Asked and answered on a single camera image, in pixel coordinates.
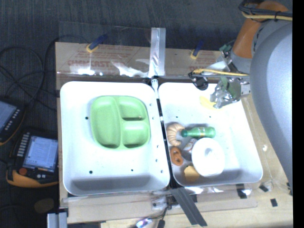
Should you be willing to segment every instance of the dark floor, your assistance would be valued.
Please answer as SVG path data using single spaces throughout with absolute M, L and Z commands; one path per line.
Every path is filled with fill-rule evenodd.
M 149 29 L 164 27 L 171 41 L 169 47 L 193 48 L 198 38 L 204 40 L 204 50 L 218 50 L 235 39 L 244 17 L 238 10 L 242 0 L 0 0 L 0 63 L 15 78 L 42 69 L 46 73 L 44 91 L 38 93 L 24 125 L 49 131 L 57 130 L 55 94 L 55 54 L 51 43 L 59 36 L 59 22 L 81 22 L 99 25 Z M 290 10 L 293 0 L 276 0 Z M 38 57 L 44 58 L 41 65 Z M 42 74 L 24 78 L 23 83 L 37 87 Z M 0 96 L 24 103 L 30 97 L 12 80 L 0 74 Z M 30 94 L 35 89 L 28 88 Z M 8 160 L 15 138 L 0 147 L 0 158 Z M 58 205 L 57 186 L 24 189 L 8 185 L 6 165 L 0 162 L 0 227 L 43 228 L 46 212 L 39 214 L 34 204 L 46 198 Z

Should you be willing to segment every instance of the green bottle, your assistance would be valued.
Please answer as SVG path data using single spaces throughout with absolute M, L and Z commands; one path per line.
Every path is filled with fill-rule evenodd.
M 181 131 L 182 137 L 191 136 L 193 138 L 214 138 L 215 129 L 214 127 L 194 127 L 191 130 L 183 129 Z

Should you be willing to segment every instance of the blue and yellow clamp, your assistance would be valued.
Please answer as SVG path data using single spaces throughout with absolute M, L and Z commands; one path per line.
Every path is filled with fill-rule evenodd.
M 103 34 L 102 36 L 98 37 L 95 41 L 93 41 L 91 44 L 87 45 L 86 50 L 89 53 L 94 52 L 98 48 L 98 45 L 102 44 L 107 38 L 108 36 L 106 34 Z
M 203 46 L 203 44 L 204 44 L 204 41 L 200 40 L 198 45 L 196 46 L 196 48 L 194 50 L 192 50 L 191 55 L 190 55 L 190 57 L 192 59 L 197 59 L 198 58 L 199 53 L 200 53 L 200 49 Z

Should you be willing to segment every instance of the green divided plate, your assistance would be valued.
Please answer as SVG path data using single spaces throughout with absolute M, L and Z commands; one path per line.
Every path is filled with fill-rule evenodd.
M 150 140 L 150 123 L 144 103 L 131 96 L 100 96 L 91 105 L 94 140 L 103 147 L 141 147 Z

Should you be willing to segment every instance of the white round object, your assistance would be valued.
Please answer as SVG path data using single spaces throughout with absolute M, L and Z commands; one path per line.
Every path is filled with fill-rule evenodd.
M 224 170 L 225 154 L 214 139 L 199 139 L 193 146 L 191 156 L 194 168 L 203 177 L 215 177 Z

